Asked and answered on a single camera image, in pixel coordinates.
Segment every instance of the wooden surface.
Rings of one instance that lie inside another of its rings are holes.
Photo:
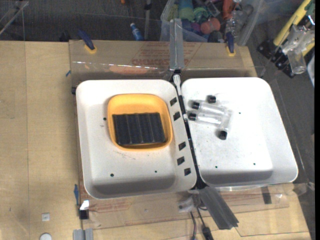
[[[114,52],[125,54],[131,44],[146,45],[115,41]],[[253,66],[248,48],[237,49],[237,61]],[[215,65],[214,53],[207,55]],[[71,240],[81,222],[73,193],[79,171],[68,43],[0,41],[0,67],[0,240],[37,240],[43,233]],[[297,196],[289,190],[287,198],[288,207],[238,213],[237,229],[217,230],[210,217],[204,219],[217,240],[310,239]],[[42,221],[45,213],[48,221]],[[182,240],[190,239],[192,228],[183,219],[98,229],[94,239]]]

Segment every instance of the blue bottle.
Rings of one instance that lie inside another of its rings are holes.
[[[144,41],[144,36],[141,34],[140,30],[136,27],[136,24],[131,23],[130,24],[132,34],[136,41]]]

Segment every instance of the dark floor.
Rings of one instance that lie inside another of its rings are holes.
[[[4,1],[17,0],[0,0],[0,15],[7,9],[8,3]],[[24,33],[22,21],[17,19],[0,36],[0,40],[18,40],[24,35],[26,41],[59,42],[65,31],[72,39],[78,39],[78,29],[85,30],[95,40],[134,40],[130,23],[135,22],[141,30],[145,26],[145,0],[126,0],[125,5],[120,4],[119,0],[25,1],[29,1],[29,5],[23,13]],[[158,41],[160,38],[160,16],[166,3],[167,0],[152,0],[148,35],[150,41]],[[315,89],[308,73],[290,78],[257,52],[258,45],[266,39],[273,39],[285,22],[286,19],[282,18],[255,26],[246,45],[254,65],[265,67],[263,78],[274,92],[299,166],[299,176],[295,183],[309,183],[312,186],[315,183],[315,148],[311,138],[315,133]],[[311,237],[316,239],[315,191],[307,187],[299,199]]]

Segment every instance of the black lid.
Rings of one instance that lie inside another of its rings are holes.
[[[195,110],[198,110],[198,109],[200,108],[200,103],[195,101],[195,102],[192,104],[192,108],[195,109]]]
[[[189,120],[191,120],[191,121],[195,121],[195,120],[197,119],[197,114],[195,114],[195,113],[190,113],[188,118],[189,118]]]
[[[207,100],[208,100],[208,103],[216,103],[217,98],[216,98],[216,96],[209,95]]]
[[[221,130],[219,132],[219,139],[224,141],[225,139],[227,139],[227,134],[228,133],[225,130]]]

